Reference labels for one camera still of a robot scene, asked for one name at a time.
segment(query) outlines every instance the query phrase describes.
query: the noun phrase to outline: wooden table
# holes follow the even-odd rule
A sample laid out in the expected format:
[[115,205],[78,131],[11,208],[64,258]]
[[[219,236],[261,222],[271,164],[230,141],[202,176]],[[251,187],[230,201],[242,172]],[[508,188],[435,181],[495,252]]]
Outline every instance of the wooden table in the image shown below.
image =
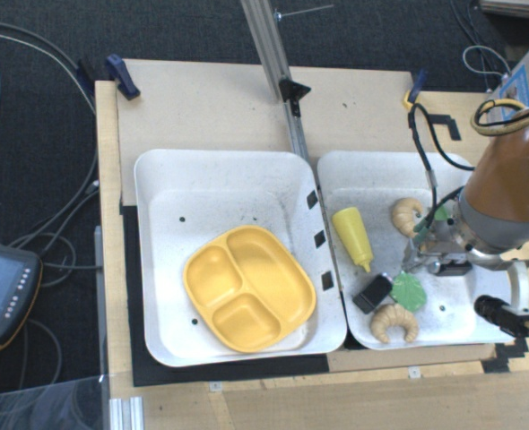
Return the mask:
[[[147,429],[529,429],[529,352],[509,360],[511,373],[485,374],[481,360],[496,355],[491,344],[339,349],[328,354],[328,374],[225,382],[219,391],[209,383],[134,387],[119,211],[120,202],[134,203],[134,160],[150,148],[288,151],[290,145],[260,65],[126,62],[139,99],[127,102],[114,82],[96,85],[112,398],[143,397]],[[313,91],[301,101],[313,167],[330,150],[413,151],[402,105],[412,86],[408,73],[297,67],[292,75]],[[456,119],[462,141],[451,141],[447,131],[439,139],[472,164],[488,144],[468,125],[484,98],[420,95],[430,113]],[[433,151],[428,133],[421,134]],[[529,258],[529,244],[513,255]]]

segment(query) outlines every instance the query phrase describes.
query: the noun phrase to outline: dark carpet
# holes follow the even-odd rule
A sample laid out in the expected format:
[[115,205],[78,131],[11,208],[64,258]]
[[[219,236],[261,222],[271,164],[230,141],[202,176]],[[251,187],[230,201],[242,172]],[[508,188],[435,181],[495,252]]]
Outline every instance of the dark carpet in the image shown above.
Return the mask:
[[[280,23],[290,65],[429,72],[425,90],[485,91],[493,80],[469,72],[461,55],[471,44],[449,0],[271,0],[281,13],[323,5],[328,10]],[[455,0],[465,12],[472,0]],[[529,47],[529,21],[471,11],[482,41],[500,53]],[[258,64],[239,0],[0,0],[0,22],[32,30],[75,61],[86,58],[107,79],[105,58]],[[0,33],[35,41],[11,30]],[[59,211],[76,193],[94,155],[94,117],[65,72],[47,56],[0,39],[0,243],[10,244]],[[94,262],[97,198],[64,229],[79,264]],[[33,241],[39,250],[48,237]],[[62,262],[58,241],[47,259]],[[60,274],[47,271],[45,279]],[[100,373],[94,271],[75,271],[43,288],[31,317],[58,337],[63,350],[59,382]],[[56,351],[47,334],[28,329],[0,352],[0,392],[47,384]]]

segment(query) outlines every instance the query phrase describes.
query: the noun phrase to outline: yellow divided plate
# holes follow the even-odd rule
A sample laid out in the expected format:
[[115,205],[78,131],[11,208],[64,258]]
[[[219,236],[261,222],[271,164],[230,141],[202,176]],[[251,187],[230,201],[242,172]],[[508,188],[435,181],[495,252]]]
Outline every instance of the yellow divided plate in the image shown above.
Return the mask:
[[317,294],[308,275],[270,231],[241,226],[199,249],[185,265],[186,292],[228,347],[257,352],[312,314]]

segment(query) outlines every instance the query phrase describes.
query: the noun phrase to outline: blue label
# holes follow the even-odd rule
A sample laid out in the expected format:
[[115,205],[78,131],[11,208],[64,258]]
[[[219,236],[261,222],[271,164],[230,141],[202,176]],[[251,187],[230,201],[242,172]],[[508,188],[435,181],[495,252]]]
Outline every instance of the blue label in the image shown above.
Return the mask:
[[[522,102],[526,107],[529,107],[529,86],[527,84],[527,74],[525,73],[525,65],[522,65],[517,71],[507,80],[499,90],[500,99],[515,99]],[[511,108],[502,107],[501,115],[503,119],[509,119],[515,114],[515,110]]]

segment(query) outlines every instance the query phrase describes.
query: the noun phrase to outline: beige curved toy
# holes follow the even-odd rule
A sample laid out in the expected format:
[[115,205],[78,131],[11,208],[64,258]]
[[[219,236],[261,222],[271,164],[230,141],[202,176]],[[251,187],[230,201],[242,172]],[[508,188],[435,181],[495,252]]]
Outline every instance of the beige curved toy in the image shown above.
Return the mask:
[[414,314],[399,304],[382,305],[370,322],[370,330],[374,337],[385,344],[390,342],[386,330],[391,326],[401,326],[406,330],[404,335],[406,342],[413,342],[420,331]]
[[421,215],[423,212],[424,208],[418,199],[404,197],[396,201],[392,209],[392,224],[405,236],[415,237],[416,220],[414,214]]

